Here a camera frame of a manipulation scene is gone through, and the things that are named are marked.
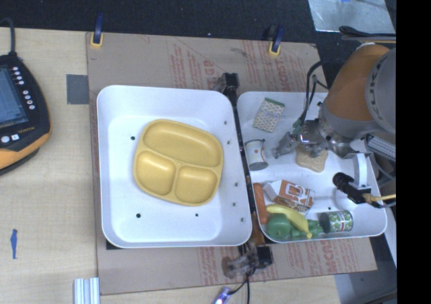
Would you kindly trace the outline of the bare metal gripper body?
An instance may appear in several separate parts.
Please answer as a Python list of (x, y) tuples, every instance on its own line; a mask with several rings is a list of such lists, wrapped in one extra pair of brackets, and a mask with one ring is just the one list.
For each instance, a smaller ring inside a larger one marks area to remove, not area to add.
[(306, 120), (294, 129), (298, 143), (305, 146), (321, 146), (340, 158), (351, 158), (358, 151), (351, 147), (352, 139), (336, 133), (324, 119)]

